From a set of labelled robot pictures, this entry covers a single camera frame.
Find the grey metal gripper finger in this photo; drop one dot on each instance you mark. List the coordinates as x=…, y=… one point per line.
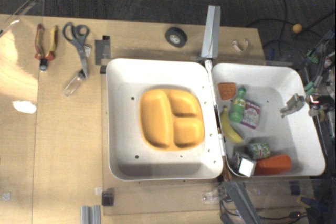
x=287, y=110
x=297, y=101

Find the dark metal gripper body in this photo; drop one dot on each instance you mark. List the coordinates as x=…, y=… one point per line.
x=323, y=102

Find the white plastic tray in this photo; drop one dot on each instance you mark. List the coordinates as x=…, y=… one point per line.
x=278, y=139
x=123, y=112

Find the purple carton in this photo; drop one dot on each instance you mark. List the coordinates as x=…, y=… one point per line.
x=252, y=115

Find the green can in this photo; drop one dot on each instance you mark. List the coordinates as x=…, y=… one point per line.
x=259, y=150

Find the green plastic bottle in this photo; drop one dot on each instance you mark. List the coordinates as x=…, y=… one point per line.
x=237, y=110

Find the orange carrot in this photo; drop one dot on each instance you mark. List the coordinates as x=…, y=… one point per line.
x=274, y=164

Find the yellow banana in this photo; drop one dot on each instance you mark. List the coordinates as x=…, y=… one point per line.
x=229, y=128

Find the white carton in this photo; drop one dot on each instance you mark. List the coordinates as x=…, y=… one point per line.
x=246, y=167

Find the orange ball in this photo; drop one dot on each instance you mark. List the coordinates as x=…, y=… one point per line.
x=297, y=28

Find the pale curled strip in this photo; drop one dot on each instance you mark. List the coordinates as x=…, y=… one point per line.
x=245, y=44
x=235, y=46

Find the orange divided plate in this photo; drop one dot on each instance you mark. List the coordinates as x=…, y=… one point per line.
x=155, y=118

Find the black tape roll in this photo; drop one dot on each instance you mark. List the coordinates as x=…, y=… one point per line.
x=169, y=34

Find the clear plastic vial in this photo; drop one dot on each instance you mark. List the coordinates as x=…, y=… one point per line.
x=73, y=85

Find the grey scissors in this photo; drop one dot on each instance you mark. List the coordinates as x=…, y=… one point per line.
x=80, y=44

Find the red and yellow pliers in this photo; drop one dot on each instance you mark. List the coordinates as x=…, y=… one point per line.
x=39, y=44

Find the white paper scrap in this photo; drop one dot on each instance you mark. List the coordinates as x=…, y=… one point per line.
x=24, y=107

